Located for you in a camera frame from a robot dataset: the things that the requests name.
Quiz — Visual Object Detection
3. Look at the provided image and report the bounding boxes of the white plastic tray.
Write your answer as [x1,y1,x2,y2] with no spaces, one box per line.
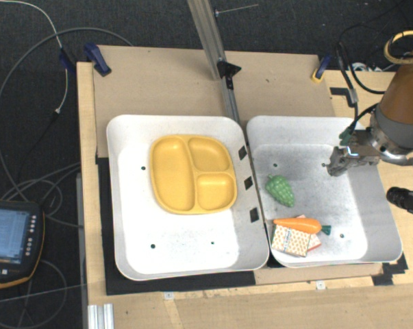
[246,115,404,269]
[105,114,271,282]

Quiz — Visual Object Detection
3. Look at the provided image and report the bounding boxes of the yellow divided plate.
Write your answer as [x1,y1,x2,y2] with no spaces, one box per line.
[149,134,238,216]

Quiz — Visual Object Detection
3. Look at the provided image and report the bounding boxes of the black cylinder on white bracket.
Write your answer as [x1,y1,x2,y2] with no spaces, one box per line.
[386,156,413,217]

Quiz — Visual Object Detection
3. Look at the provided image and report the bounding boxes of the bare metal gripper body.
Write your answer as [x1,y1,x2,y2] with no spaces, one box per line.
[342,127,412,168]

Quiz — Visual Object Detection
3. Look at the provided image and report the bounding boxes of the green grapes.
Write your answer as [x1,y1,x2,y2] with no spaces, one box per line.
[264,173,296,208]

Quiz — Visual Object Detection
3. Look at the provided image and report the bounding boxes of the orange dotted white carton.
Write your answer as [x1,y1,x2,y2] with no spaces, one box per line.
[270,224,312,258]

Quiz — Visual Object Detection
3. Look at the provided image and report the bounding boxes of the orange carrot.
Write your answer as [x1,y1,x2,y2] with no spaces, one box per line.
[273,217,332,236]

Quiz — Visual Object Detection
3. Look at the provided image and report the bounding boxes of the brown cardboard board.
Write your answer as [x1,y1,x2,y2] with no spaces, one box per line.
[91,45,385,287]

